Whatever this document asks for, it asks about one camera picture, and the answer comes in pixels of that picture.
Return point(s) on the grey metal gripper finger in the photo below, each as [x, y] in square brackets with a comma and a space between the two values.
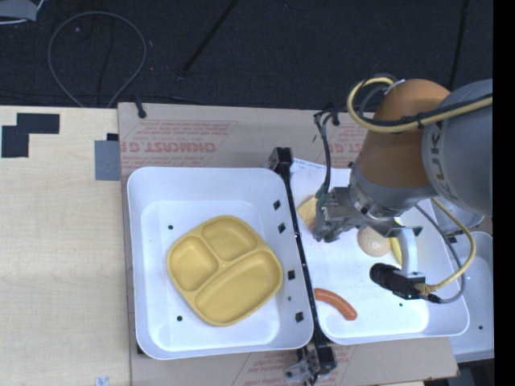
[336, 231]
[319, 227]

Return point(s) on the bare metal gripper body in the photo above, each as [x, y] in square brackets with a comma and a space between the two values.
[342, 205]

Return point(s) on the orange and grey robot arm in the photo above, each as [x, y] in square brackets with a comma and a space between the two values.
[396, 147]

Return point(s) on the yellow cheese slice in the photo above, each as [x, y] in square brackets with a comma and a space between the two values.
[306, 211]

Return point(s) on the thin black rod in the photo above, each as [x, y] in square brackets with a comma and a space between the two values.
[302, 251]

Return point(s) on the beige round bread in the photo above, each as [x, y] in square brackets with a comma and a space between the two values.
[372, 243]

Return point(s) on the yellow banana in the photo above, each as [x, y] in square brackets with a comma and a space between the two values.
[396, 249]

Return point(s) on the orange sausage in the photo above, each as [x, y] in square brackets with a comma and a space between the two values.
[336, 299]

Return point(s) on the white plastic tray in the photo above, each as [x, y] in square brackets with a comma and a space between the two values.
[374, 316]
[153, 296]

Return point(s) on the yellow divided plate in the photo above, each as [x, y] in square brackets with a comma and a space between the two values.
[225, 269]

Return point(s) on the brown cardboard board red print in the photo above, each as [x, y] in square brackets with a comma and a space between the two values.
[225, 143]

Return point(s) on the black cylinder on white bracket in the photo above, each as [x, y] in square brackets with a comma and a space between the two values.
[396, 280]

